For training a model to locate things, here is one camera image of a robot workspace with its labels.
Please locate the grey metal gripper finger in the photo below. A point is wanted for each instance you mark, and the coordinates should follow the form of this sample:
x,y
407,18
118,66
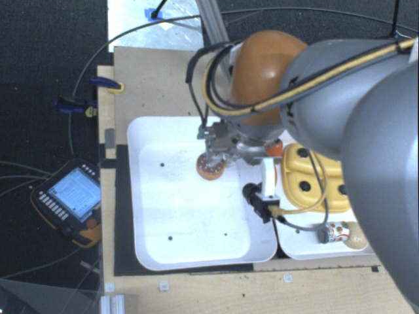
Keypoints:
x,y
221,161
211,158

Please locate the white can with red print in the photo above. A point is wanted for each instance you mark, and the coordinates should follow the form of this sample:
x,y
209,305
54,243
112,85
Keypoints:
x,y
338,231

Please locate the white plastic tray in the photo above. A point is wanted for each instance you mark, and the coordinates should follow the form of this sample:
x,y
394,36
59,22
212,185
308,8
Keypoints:
x,y
301,244
190,214

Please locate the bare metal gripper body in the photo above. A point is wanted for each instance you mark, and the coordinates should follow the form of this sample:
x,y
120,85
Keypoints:
x,y
222,139

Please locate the beige bread roll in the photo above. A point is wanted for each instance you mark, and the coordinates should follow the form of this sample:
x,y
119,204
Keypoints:
x,y
357,237

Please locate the black cylinder on white bracket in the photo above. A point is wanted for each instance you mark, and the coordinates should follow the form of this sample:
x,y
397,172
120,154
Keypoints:
x,y
269,178

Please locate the yellow divided plate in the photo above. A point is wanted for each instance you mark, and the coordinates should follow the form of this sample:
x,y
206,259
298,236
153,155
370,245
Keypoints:
x,y
294,168

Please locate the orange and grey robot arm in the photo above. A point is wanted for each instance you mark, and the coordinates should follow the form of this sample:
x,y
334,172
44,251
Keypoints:
x,y
327,110

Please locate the brown doughnut with pink icing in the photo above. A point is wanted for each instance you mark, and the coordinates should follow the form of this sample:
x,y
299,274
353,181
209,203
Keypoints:
x,y
209,173

